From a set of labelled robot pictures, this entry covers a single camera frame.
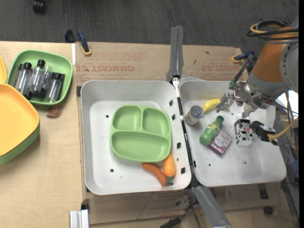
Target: brown round object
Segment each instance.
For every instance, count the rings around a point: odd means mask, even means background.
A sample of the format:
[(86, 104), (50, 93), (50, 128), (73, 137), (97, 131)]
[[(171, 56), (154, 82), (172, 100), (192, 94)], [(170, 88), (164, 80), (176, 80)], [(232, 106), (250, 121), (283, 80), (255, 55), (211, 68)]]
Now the brown round object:
[(51, 105), (47, 110), (47, 116), (49, 117), (59, 117), (61, 114), (60, 105)]

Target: caster wheel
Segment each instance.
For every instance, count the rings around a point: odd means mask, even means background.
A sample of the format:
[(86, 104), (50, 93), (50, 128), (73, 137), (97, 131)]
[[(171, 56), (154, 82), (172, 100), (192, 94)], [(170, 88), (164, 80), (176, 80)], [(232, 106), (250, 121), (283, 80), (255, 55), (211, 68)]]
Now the caster wheel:
[(45, 2), (40, 0), (35, 0), (33, 3), (33, 10), (37, 13), (43, 13), (45, 9)]

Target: yellow banana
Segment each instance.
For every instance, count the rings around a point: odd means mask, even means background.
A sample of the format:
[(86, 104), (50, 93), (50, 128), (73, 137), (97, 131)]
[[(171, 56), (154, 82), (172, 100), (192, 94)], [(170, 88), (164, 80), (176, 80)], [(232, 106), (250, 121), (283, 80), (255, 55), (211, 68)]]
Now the yellow banana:
[(210, 111), (211, 109), (215, 108), (215, 106), (220, 103), (220, 99), (211, 99), (205, 102), (203, 105), (203, 111), (206, 113), (207, 111)]

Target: orange plate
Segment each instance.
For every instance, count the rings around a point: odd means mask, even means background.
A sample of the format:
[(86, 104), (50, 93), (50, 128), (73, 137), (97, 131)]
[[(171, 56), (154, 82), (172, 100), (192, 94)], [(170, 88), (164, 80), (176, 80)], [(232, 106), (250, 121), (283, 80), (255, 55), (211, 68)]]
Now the orange plate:
[(0, 157), (30, 137), (38, 124), (32, 104), (12, 86), (0, 84)]
[(0, 54), (0, 84), (4, 84), (6, 82), (7, 76), (5, 65)]

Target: gray carpet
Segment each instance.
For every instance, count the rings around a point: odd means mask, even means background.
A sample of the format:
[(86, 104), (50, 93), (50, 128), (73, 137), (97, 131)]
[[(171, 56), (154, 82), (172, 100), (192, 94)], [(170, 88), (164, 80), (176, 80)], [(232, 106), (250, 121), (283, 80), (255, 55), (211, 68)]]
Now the gray carpet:
[(264, 42), (245, 35), (260, 19), (291, 24), (299, 0), (0, 0), (0, 40), (65, 42), (82, 30), (87, 41), (170, 44), (171, 27), (182, 25), (184, 45), (232, 46), (257, 54)]

